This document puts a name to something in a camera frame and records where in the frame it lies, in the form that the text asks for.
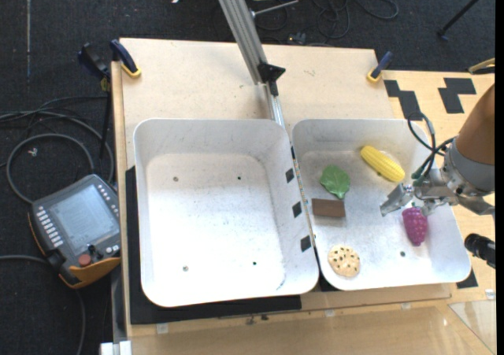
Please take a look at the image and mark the purple grapes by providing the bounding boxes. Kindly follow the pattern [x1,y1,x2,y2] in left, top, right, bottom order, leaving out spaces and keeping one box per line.
[401,206,429,247]

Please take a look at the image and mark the green leaf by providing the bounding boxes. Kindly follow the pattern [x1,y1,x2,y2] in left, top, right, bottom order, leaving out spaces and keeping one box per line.
[319,165,351,201]

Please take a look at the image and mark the white plastic tray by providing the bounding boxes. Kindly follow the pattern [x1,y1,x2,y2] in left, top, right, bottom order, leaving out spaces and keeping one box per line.
[132,117,321,309]
[291,118,473,292]

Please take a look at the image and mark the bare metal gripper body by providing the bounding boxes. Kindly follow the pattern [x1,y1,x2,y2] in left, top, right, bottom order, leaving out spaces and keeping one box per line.
[412,151,480,207]

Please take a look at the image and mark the yellow corn cob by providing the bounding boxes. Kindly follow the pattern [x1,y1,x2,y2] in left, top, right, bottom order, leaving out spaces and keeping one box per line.
[360,144,406,183]

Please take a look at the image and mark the pale wood board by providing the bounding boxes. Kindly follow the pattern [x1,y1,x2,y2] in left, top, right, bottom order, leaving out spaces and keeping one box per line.
[111,37,453,341]

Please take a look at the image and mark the black cylinder on white bracket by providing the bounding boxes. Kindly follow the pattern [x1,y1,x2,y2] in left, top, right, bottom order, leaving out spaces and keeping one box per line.
[456,194,496,270]

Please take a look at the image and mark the beige chocolate chip biscuit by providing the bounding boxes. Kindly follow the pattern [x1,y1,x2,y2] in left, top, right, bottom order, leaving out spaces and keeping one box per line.
[327,244,361,279]

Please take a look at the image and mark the brown rectangular bar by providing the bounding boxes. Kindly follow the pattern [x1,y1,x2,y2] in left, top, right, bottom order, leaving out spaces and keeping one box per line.
[311,198,347,220]

